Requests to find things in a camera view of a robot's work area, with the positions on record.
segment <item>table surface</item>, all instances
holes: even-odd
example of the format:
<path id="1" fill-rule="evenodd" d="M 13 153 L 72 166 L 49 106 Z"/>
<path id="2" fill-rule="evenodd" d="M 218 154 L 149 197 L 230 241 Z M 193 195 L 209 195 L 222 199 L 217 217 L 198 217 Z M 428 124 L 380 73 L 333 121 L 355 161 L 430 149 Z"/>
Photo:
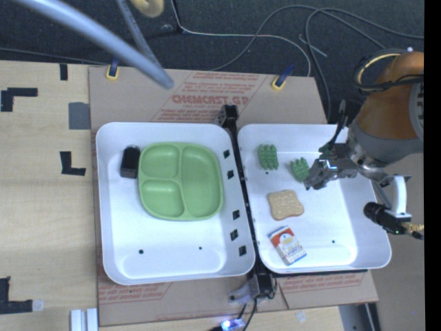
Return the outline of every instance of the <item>table surface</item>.
<path id="1" fill-rule="evenodd" d="M 96 308 L 96 255 L 89 130 L 69 130 L 68 104 L 89 103 L 88 66 L 0 61 L 0 89 L 37 87 L 0 115 L 0 278 L 11 301 L 41 299 L 44 310 L 0 316 L 0 330 L 69 330 L 73 309 Z M 60 151 L 85 176 L 61 175 Z M 338 307 L 261 312 L 248 330 L 343 330 Z M 107 327 L 109 330 L 201 330 L 222 318 Z"/>

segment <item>cardboard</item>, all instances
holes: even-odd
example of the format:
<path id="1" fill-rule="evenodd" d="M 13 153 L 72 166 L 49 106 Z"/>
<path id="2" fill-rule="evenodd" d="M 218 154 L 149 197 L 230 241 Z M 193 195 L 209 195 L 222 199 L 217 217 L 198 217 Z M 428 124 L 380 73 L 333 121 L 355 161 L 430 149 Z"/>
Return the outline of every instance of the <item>cardboard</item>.
<path id="1" fill-rule="evenodd" d="M 237 315 L 242 305 L 230 305 L 228 293 L 241 287 L 246 276 L 124 286 L 105 275 L 96 132 L 113 121 L 218 123 L 224 104 L 238 106 L 238 128 L 248 123 L 326 123 L 314 79 L 288 77 L 285 87 L 274 91 L 275 75 L 168 70 L 174 88 L 165 90 L 132 68 L 121 68 L 117 81 L 107 80 L 105 71 L 89 67 L 100 326 Z M 370 272 L 297 276 L 278 279 L 276 296 L 260 303 L 258 312 L 376 300 Z"/>

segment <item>green plate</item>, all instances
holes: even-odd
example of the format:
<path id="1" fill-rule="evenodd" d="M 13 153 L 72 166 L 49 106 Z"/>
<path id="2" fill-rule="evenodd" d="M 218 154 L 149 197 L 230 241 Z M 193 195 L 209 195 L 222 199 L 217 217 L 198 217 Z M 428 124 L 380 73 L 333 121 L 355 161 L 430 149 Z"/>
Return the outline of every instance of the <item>green plate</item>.
<path id="1" fill-rule="evenodd" d="M 139 157 L 138 180 L 141 202 L 154 217 L 195 221 L 222 208 L 221 169 L 206 147 L 180 142 L 150 145 Z"/>

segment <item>blue clip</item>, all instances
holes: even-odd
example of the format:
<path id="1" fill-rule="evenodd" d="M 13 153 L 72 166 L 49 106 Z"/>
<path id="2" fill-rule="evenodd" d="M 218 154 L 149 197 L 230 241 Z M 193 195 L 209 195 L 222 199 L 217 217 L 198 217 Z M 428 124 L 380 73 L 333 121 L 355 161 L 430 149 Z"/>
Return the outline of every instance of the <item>blue clip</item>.
<path id="1" fill-rule="evenodd" d="M 276 77 L 271 84 L 271 88 L 275 91 L 280 91 L 285 85 L 286 78 L 291 75 L 294 70 L 294 64 L 289 65 L 279 77 Z"/>
<path id="2" fill-rule="evenodd" d="M 119 75 L 119 59 L 117 57 L 113 57 L 112 64 L 107 67 L 107 72 L 105 73 L 105 77 L 109 81 L 116 81 Z"/>

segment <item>white tray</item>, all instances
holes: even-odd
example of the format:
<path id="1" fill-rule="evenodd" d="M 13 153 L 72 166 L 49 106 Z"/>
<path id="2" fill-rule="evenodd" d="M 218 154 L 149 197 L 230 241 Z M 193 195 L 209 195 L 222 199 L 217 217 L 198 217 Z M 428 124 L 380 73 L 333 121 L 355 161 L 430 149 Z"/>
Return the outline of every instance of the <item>white tray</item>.
<path id="1" fill-rule="evenodd" d="M 331 181 L 321 190 L 306 191 L 294 179 L 290 161 L 304 157 L 311 166 L 319 147 L 328 142 L 332 125 L 248 125 L 238 134 L 240 155 L 249 195 L 259 255 L 271 270 L 281 274 L 381 268 L 391 258 L 387 233 L 363 214 L 363 207 L 376 201 L 371 182 L 360 174 L 354 179 Z M 338 142 L 344 142 L 343 131 Z M 263 170 L 257 149 L 260 144 L 277 148 L 279 168 Z M 305 207 L 299 217 L 282 221 L 272 218 L 267 195 L 292 189 Z M 288 225 L 307 256 L 286 266 L 268 239 L 268 234 Z"/>
<path id="2" fill-rule="evenodd" d="M 141 204 L 138 181 L 120 176 L 127 146 L 143 149 L 173 141 L 205 146 L 218 157 L 224 201 L 210 219 L 154 218 Z M 113 281 L 133 285 L 230 277 L 251 270 L 256 257 L 232 143 L 224 129 L 212 124 L 108 123 L 96 135 L 96 155 L 103 265 Z M 228 179 L 230 170 L 234 176 Z"/>

